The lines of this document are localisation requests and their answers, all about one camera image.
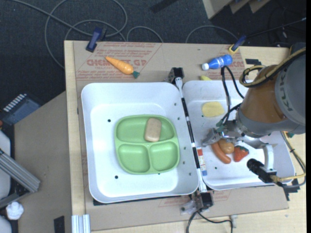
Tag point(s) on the black cylinder on white bracket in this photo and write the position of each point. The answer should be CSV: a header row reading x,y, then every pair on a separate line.
x,y
257,167

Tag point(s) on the yellow round biscuit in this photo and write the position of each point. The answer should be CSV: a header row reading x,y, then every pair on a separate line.
x,y
212,109

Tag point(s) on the green divided plate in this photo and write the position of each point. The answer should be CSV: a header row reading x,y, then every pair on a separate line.
x,y
132,154

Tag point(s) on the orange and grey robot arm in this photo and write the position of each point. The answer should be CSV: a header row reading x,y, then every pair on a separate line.
x,y
264,103

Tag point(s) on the blue bottle white cap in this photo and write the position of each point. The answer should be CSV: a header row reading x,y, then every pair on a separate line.
x,y
218,62

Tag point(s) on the orange carrot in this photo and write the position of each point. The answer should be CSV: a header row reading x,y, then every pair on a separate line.
x,y
120,65

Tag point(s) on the red strawberry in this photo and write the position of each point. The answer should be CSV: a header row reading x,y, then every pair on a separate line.
x,y
240,153

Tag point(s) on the thin black and white rod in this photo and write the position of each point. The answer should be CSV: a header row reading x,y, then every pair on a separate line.
x,y
186,116

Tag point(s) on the orange sausage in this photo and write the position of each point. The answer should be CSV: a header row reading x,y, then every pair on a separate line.
x,y
220,154

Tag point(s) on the white plastic tray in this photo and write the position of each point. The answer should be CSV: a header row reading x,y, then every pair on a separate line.
x,y
233,176
102,154

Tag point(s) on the brown cardboard board red print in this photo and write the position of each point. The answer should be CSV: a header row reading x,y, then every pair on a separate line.
x,y
150,54

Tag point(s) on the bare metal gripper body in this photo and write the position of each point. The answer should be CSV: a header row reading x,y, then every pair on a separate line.
x,y
232,130

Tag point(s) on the tan bread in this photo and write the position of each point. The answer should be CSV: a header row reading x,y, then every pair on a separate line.
x,y
152,129

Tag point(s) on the white carton with coloured print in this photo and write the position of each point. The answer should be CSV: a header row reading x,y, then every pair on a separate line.
x,y
201,161

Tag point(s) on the brown bread roll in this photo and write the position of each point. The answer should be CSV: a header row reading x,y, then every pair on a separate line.
x,y
227,147

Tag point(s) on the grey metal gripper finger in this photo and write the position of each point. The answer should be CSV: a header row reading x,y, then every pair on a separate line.
x,y
213,133
206,141

